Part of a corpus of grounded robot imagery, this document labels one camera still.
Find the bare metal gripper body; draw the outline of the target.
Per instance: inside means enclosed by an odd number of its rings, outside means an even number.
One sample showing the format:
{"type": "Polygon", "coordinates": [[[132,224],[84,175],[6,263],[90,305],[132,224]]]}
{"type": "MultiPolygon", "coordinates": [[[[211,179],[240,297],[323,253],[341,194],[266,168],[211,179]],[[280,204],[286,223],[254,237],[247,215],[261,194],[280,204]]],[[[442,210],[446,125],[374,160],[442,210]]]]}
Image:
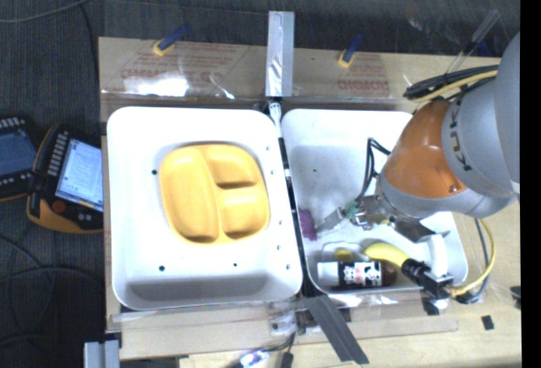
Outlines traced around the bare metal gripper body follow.
{"type": "Polygon", "coordinates": [[[384,208],[379,196],[365,196],[358,203],[356,211],[356,225],[365,230],[370,230],[379,225],[389,226],[395,221],[388,210],[384,208]]]}

